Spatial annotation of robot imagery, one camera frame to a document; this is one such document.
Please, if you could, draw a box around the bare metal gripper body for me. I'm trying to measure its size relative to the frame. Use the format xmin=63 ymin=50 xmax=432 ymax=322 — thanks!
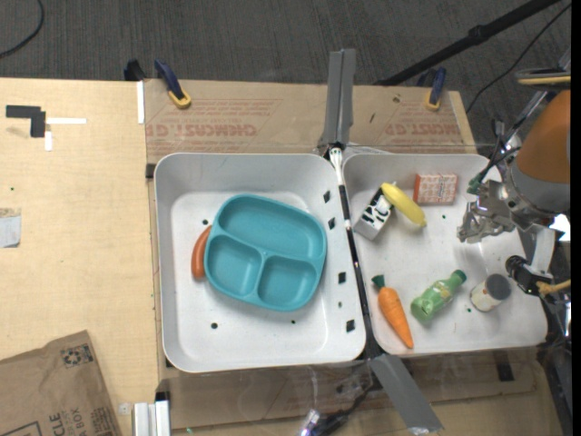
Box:
xmin=470 ymin=179 xmax=530 ymax=233

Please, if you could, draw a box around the white plastic tray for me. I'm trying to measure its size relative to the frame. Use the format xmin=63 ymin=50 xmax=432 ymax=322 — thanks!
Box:
xmin=340 ymin=152 xmax=550 ymax=357
xmin=153 ymin=152 xmax=368 ymax=374

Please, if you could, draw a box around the orange and white box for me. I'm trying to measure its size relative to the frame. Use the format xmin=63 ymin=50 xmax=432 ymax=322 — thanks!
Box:
xmin=412 ymin=173 xmax=458 ymax=206

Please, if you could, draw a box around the white can grey lid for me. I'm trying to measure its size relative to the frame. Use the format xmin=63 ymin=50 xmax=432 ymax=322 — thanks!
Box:
xmin=469 ymin=272 xmax=513 ymax=313

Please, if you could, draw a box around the yellow banana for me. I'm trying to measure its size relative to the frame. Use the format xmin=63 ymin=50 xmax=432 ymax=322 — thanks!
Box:
xmin=379 ymin=182 xmax=428 ymax=228

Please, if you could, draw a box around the green plastic bottle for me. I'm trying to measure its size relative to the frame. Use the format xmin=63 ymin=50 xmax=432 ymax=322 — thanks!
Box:
xmin=409 ymin=269 xmax=468 ymax=324

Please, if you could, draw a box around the black and white carton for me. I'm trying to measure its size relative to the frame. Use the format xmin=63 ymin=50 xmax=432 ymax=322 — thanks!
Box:
xmin=352 ymin=187 xmax=394 ymax=243

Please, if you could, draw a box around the orange carrot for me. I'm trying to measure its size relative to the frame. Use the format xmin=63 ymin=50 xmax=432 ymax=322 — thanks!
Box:
xmin=370 ymin=273 xmax=416 ymax=351

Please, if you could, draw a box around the thin black and white rod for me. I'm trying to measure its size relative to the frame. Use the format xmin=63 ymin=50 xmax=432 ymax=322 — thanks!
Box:
xmin=327 ymin=145 xmax=379 ymax=359

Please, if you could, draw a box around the blue divided plate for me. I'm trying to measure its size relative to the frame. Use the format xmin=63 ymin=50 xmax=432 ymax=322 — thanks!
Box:
xmin=202 ymin=193 xmax=329 ymax=313

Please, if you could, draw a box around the brown cardboard board red print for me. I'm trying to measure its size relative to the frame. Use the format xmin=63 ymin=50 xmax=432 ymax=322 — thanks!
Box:
xmin=143 ymin=78 xmax=551 ymax=431

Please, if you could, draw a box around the orange-brown toy sausage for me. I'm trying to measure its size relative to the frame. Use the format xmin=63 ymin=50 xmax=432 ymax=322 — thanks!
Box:
xmin=191 ymin=224 xmax=213 ymax=281

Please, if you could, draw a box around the brown cardboard box black print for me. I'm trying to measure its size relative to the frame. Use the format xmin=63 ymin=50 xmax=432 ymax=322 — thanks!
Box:
xmin=0 ymin=329 xmax=123 ymax=436

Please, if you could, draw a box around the black cylinder on white bracket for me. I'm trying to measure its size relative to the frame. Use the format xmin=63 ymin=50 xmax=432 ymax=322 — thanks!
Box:
xmin=505 ymin=223 xmax=558 ymax=297

